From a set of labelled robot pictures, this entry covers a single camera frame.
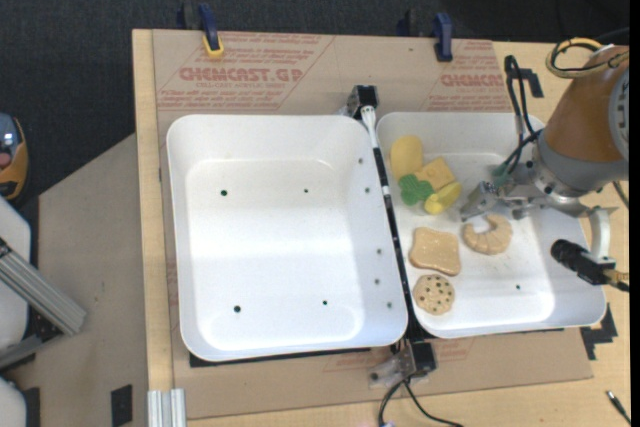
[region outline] wooden table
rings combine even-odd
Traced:
[[[514,54],[523,68],[533,68],[540,76],[545,97],[529,99],[529,110],[546,121],[568,85],[544,69],[549,44],[495,43],[500,60]],[[174,387],[164,248],[160,157],[156,122],[154,55],[151,30],[133,32],[135,106],[144,266],[148,381],[151,390]],[[590,204],[620,205],[612,187],[585,200]],[[618,268],[629,268],[629,217],[621,207],[612,216],[611,254]],[[605,392],[612,390],[630,413],[630,320],[629,295],[607,290],[607,299],[618,329],[614,343],[598,345],[595,377],[586,381],[526,386],[429,397],[424,405],[432,414],[466,426],[496,425],[581,425],[623,426],[625,420],[609,403]],[[378,403],[327,406],[292,411],[212,418],[190,422],[204,426],[376,426]],[[430,425],[408,399],[394,400],[386,413],[401,426]]]

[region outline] wooden edge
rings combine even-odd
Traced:
[[[132,36],[147,374],[150,390],[167,391],[173,388],[173,360],[159,172],[153,32],[134,30]]]

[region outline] orange and black object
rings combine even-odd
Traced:
[[[29,153],[18,120],[0,113],[0,195],[16,201],[29,176]]]

